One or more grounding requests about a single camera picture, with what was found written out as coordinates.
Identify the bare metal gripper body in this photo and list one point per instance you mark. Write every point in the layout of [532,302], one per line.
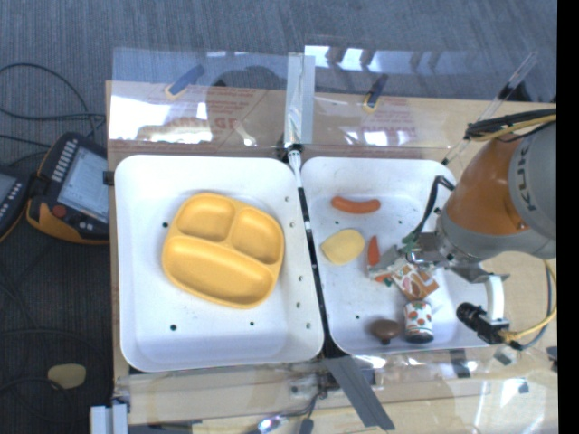
[427,246]

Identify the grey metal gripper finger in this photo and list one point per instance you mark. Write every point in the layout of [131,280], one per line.
[388,258]

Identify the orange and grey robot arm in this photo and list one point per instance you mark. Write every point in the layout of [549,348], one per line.
[479,197]

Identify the orange carrot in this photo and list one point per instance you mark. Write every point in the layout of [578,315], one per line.
[373,252]

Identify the white red and green packet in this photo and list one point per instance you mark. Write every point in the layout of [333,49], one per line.
[381,277]

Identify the orange and white printed carton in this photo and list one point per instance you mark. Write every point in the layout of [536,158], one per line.
[418,285]

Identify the pale yellow oval toy food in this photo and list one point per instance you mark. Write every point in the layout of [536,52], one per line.
[343,247]
[67,374]

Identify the white plastic tray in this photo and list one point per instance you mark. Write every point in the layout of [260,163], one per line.
[149,333]
[353,296]

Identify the orange sausage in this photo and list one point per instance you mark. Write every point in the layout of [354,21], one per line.
[355,205]

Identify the white can with red print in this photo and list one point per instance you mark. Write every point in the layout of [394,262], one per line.
[418,321]

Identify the brown mushroom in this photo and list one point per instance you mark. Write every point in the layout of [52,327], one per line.
[385,328]

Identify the yellow divided plate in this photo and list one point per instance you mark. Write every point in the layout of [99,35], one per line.
[217,265]

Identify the black cylinder on white bracket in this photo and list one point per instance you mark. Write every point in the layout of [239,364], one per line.
[481,319]

